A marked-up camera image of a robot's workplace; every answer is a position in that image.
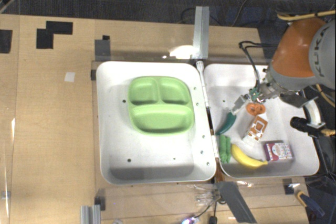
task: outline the yellow banana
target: yellow banana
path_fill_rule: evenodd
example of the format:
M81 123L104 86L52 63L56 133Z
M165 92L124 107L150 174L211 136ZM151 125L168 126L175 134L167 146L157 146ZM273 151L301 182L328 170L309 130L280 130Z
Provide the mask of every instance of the yellow banana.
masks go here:
M259 161L257 159L253 159L249 156L247 156L237 145L232 144L231 146L231 153L233 158L235 158L236 161L238 161L240 164L243 164L244 166L256 169L263 165L267 164L267 161Z

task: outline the green plate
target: green plate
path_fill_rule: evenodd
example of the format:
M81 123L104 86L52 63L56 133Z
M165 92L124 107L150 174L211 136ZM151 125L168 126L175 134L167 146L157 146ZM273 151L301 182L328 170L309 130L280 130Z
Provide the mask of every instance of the green plate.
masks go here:
M171 77L140 77L128 92L133 127L143 134L177 134L194 125L194 108L187 85Z

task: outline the white tray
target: white tray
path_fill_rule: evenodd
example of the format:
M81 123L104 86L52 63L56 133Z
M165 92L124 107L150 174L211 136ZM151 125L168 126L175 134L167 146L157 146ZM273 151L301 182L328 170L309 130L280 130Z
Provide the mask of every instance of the white tray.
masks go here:
M263 68L265 66L257 66L261 77L265 75ZM207 66L204 77L211 117L214 129L217 131L239 95L248 93L248 90L255 85L255 77L252 66L224 64ZM269 162L268 165L256 170L248 169L231 158L228 164L222 164L223 171L235 178L315 174L319 169L319 159L312 138L290 126L293 116L305 117L303 109L288 105L279 98L267 100L265 107L268 125L261 141L283 140L288 142L294 158L292 161ZM225 135L229 136L232 143L237 144L247 155L256 159L265 159L261 144L258 147L251 147L241 140L253 118L245 109L242 109L237 115L235 124Z
M142 76L168 76L188 86L195 124L177 135L138 133L127 100L130 82ZM185 63L105 62L97 69L100 165L112 184L205 181L216 171L201 81Z

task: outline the wooden table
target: wooden table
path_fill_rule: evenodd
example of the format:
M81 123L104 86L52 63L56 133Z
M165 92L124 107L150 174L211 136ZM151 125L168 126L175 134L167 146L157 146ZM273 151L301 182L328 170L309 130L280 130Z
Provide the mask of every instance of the wooden table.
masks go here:
M54 35L54 49L36 49L36 29L46 28L47 20L73 22L73 34ZM110 36L116 55L163 56L172 47L191 45L193 26L0 15L0 29L13 30L12 51L0 55L0 78L9 82L0 86L8 93L1 101L11 105L1 130L8 128L13 115L16 118L10 222L79 223L80 207L91 206L96 194L90 80L95 39ZM244 62L237 46L241 40L258 42L257 30L210 27L209 54ZM262 52L253 56L263 62ZM65 81L67 72L75 73L74 82ZM303 179L295 180L307 192ZM267 191L260 196L266 197ZM256 197L246 200L258 223L308 223L293 195L267 196L282 200L276 207L258 203ZM226 206L218 210L218 223L235 222ZM123 223L178 223L183 217L127 218Z

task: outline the orange toy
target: orange toy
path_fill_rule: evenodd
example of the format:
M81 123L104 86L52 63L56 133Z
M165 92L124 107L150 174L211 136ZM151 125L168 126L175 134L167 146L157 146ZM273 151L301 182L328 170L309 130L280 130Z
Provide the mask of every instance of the orange toy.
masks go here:
M263 114L266 112L266 108L263 104L250 103L246 106L246 110L252 116Z

